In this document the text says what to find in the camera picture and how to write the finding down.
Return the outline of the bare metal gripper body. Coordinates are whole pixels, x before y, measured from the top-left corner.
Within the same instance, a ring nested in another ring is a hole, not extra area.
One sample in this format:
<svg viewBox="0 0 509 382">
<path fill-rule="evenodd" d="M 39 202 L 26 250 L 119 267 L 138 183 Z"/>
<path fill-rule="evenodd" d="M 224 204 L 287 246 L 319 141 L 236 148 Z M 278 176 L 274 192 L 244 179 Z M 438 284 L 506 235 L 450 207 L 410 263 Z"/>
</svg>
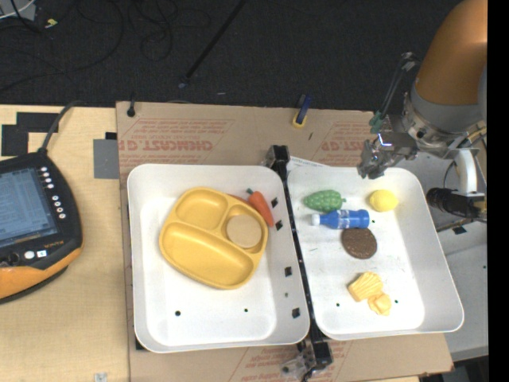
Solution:
<svg viewBox="0 0 509 382">
<path fill-rule="evenodd" d="M 454 120 L 443 107 L 405 106 L 399 115 L 377 111 L 369 122 L 373 141 L 363 150 L 364 163 L 398 163 L 424 152 L 446 158 L 454 141 Z"/>
</svg>

